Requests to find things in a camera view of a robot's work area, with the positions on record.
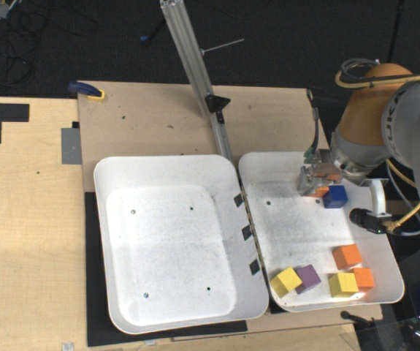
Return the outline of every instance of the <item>wooden table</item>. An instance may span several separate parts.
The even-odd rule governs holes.
[[[132,99],[137,98],[139,94],[141,100],[156,100],[157,90],[164,90],[167,93],[167,102],[182,102],[187,99],[188,105],[191,104],[191,89],[187,85],[101,83],[100,86],[106,89],[111,104],[112,95],[115,92],[115,95],[121,95],[121,90],[124,89]],[[225,116],[235,156],[243,154],[244,149],[305,150],[310,145],[313,122],[310,107],[306,104],[305,90],[215,87],[215,92],[233,100]],[[123,100],[123,103],[127,102],[125,96],[121,96],[120,100]],[[267,312],[259,319],[247,321],[248,332],[244,334],[159,339],[147,344],[139,341],[88,347],[83,195],[85,191],[91,190],[88,188],[91,179],[85,176],[85,173],[91,170],[94,160],[109,154],[102,145],[97,144],[96,147],[99,148],[94,148],[93,142],[98,139],[97,136],[87,135],[87,132],[91,131],[88,124],[94,118],[88,120],[84,113],[97,115],[88,112],[84,104],[81,108],[81,103],[85,103],[83,97],[80,97],[80,100],[0,97],[0,103],[30,106],[29,122],[2,122],[0,350],[60,351],[63,346],[68,350],[69,342],[73,344],[75,351],[125,351],[139,347],[146,349],[147,344],[157,344],[158,350],[350,350],[351,342],[357,343],[354,327],[350,321],[340,318],[340,309],[325,309],[285,314]],[[86,163],[83,166],[63,165],[61,129],[70,128],[73,121],[79,120],[79,103],[81,143],[82,149],[85,149],[83,162]],[[279,113],[277,108],[280,105],[285,108],[285,115]],[[101,105],[89,107],[100,112]],[[257,108],[260,113],[252,113],[251,119],[251,112]],[[299,131],[302,128],[302,132],[284,134],[283,129],[294,129],[286,120],[284,124],[280,123],[285,117],[289,120],[289,113],[294,115],[297,121],[295,129]],[[126,116],[124,120],[132,120],[132,115],[123,111],[119,114]],[[164,123],[161,128],[165,132],[172,131],[173,128],[167,127],[171,120],[160,118],[155,119],[153,123],[148,122],[148,126]],[[173,125],[175,131],[192,129],[195,132],[194,137],[198,138],[197,146],[187,146],[186,153],[196,153],[195,148],[199,147],[199,154],[214,153],[214,144],[205,141],[205,137],[212,137],[208,132],[211,126],[205,121],[198,121],[196,113],[190,119],[197,121],[201,128],[197,129],[194,124],[179,127],[177,122]],[[136,118],[130,127],[135,124],[143,123]],[[97,122],[91,126],[98,127]],[[260,135],[256,129],[264,130],[264,135]],[[180,132],[175,141],[181,142],[185,136],[189,135]],[[276,136],[278,139],[270,142],[270,136]],[[150,136],[143,131],[141,135],[135,135],[135,147],[148,147],[157,154],[163,154],[163,149],[156,150],[159,139],[154,139],[150,140]],[[325,143],[322,135],[321,144]],[[123,149],[122,153],[129,154],[129,151]],[[142,149],[141,154],[147,154],[146,150]],[[379,320],[382,316],[378,304],[355,306],[352,311],[355,315],[369,320]]]

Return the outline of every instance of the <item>blue object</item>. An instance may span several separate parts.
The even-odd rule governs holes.
[[[88,85],[83,82],[72,81],[69,83],[68,87],[69,92],[75,92],[77,94],[83,94],[90,97],[100,97],[102,95],[101,91],[92,85]]]
[[[344,186],[328,186],[328,190],[323,196],[325,208],[342,208],[348,202]]]

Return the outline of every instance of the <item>blue clamp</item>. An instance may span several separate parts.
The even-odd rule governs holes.
[[[83,82],[71,81],[68,87],[69,92],[75,92],[77,94],[86,95],[90,100],[102,100],[104,99],[104,91],[100,90],[92,85],[88,85]]]

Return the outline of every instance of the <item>black clamp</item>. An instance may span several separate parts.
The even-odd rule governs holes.
[[[207,95],[205,97],[210,113],[216,113],[216,118],[220,124],[224,124],[223,109],[231,102],[227,97],[217,97],[216,95]]]

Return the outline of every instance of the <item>yellow cable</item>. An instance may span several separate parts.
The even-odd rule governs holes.
[[[416,205],[413,209],[411,209],[406,215],[404,215],[401,219],[397,221],[385,221],[383,222],[383,225],[386,227],[388,231],[393,231],[397,227],[400,227],[402,224],[404,224],[406,221],[408,221],[416,212],[418,212],[420,209],[420,202],[418,205]]]
[[[416,183],[413,182],[412,180],[410,180],[408,177],[406,177],[406,175],[404,175],[403,173],[401,173],[397,167],[395,167],[392,163],[392,161],[390,159],[386,159],[386,164],[388,165],[388,167],[394,171],[394,173],[400,177],[404,182],[406,182],[407,184],[411,185],[412,187],[416,187]]]
[[[372,80],[371,82],[358,82],[358,83],[347,83],[341,80],[342,72],[341,70],[336,73],[335,82],[339,87],[343,88],[364,88],[378,85],[391,85],[395,83],[406,83],[406,82],[416,82],[420,80],[420,75],[415,75],[413,77],[406,77],[406,78],[397,78],[397,79],[385,79],[385,80]]]

